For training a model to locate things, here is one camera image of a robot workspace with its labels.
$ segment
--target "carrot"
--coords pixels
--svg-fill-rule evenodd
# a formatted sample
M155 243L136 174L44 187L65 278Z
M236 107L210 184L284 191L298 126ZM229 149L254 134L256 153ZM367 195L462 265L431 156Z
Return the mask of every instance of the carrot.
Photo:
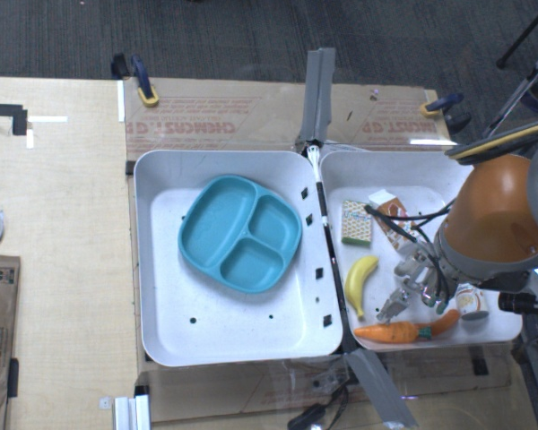
M381 323L377 325L361 326L353 330L355 336L377 342L391 344L405 344L414 342L418 338L430 339L450 329L458 319L460 313L456 309L449 310L435 322L412 323L407 321Z

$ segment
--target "blue plate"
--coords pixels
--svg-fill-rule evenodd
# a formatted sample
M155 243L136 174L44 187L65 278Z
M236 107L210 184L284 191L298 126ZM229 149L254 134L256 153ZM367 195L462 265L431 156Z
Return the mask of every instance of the blue plate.
M199 271L260 293L287 270L300 238L299 215L281 197L242 176L219 176L195 199L178 243Z

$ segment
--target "banana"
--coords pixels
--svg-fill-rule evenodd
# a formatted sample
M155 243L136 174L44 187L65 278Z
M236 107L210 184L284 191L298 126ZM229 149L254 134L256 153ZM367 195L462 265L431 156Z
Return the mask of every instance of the banana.
M363 256L354 262L349 269L347 279L344 282L344 294L347 301L357 311L357 316L362 317L362 286L365 280L378 266L378 257L372 254Z

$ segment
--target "gray carpet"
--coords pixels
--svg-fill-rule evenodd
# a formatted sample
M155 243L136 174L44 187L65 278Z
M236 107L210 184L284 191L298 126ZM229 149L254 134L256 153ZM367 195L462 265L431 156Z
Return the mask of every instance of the gray carpet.
M337 50L334 82L463 93L473 142L538 59L538 26L495 63L538 0L0 0L0 76L111 78L116 53L150 76L304 82Z

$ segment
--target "cup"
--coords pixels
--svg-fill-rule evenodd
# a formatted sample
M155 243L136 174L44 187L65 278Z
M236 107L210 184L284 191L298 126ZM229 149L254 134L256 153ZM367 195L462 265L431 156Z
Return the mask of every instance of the cup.
M478 320L488 316L486 296L470 283L462 283L456 289L456 309L463 320Z

